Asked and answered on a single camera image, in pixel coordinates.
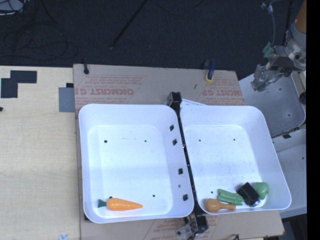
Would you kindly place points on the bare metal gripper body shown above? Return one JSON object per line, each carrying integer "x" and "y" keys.
{"x": 281, "y": 60}

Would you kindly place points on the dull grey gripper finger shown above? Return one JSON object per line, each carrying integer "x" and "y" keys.
{"x": 270, "y": 77}
{"x": 257, "y": 80}

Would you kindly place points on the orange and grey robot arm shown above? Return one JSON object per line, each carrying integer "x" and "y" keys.
{"x": 301, "y": 16}

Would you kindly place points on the white paper sheet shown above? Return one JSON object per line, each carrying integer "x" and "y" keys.
{"x": 192, "y": 103}

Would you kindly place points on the white plastic tray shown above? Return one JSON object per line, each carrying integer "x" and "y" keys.
{"x": 130, "y": 164}
{"x": 225, "y": 159}

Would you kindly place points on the thin black rod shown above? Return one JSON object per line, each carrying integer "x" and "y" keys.
{"x": 186, "y": 156}

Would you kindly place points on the brown cardboard board red print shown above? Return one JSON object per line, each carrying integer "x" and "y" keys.
{"x": 150, "y": 89}

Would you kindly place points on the green pepper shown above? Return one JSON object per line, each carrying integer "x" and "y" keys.
{"x": 262, "y": 189}

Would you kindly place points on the black box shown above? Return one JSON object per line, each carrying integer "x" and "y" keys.
{"x": 248, "y": 193}

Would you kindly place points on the green bean pods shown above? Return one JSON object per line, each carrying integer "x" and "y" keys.
{"x": 228, "y": 197}

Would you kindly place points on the orange pear-shaped gourd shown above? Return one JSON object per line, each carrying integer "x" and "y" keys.
{"x": 212, "y": 205}

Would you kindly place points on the orange carrot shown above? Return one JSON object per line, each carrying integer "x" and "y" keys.
{"x": 122, "y": 205}

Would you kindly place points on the black cylinder on white bracket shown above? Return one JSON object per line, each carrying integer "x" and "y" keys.
{"x": 303, "y": 97}

